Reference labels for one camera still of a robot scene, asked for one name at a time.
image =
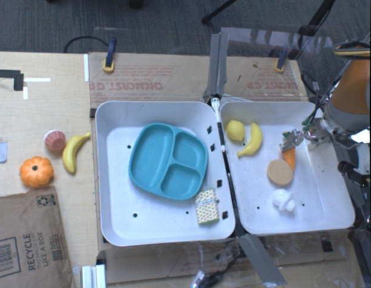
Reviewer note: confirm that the white plastic tray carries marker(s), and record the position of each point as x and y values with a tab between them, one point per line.
320	196
125	220

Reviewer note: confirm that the black tripod leg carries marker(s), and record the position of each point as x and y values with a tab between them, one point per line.
323	10
230	2

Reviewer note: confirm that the brown paper envelope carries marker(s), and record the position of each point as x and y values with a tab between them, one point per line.
26	238

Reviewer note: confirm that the tan round biscuit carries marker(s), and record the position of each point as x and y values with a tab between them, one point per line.
280	172

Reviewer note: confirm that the thin black and white rod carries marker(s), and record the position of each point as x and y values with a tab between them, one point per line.
225	157

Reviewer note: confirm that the orange carrot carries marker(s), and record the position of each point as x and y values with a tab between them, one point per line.
290	159

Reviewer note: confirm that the brown cardboard board red print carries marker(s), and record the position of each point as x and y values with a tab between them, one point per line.
173	76

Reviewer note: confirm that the black cylinder on white bracket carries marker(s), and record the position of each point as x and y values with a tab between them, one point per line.
353	172

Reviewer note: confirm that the yellow lemon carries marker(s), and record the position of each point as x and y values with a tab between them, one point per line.
235	130

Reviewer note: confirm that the teal divided plate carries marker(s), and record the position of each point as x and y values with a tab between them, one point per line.
155	160

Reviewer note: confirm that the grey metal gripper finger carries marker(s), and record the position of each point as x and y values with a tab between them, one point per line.
297	136
287	145

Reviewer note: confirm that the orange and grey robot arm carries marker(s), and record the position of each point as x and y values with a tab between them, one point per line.
353	85

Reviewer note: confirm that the pink cupcake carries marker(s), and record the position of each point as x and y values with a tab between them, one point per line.
55	140

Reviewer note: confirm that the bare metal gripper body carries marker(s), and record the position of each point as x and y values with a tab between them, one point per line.
326	132

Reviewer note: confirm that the yellow patterned carton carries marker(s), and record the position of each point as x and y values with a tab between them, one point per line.
207	207

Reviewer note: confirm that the orange pumpkin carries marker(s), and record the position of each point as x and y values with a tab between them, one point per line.
36	172

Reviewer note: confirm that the yellow banana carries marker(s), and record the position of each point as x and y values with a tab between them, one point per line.
70	154
255	141

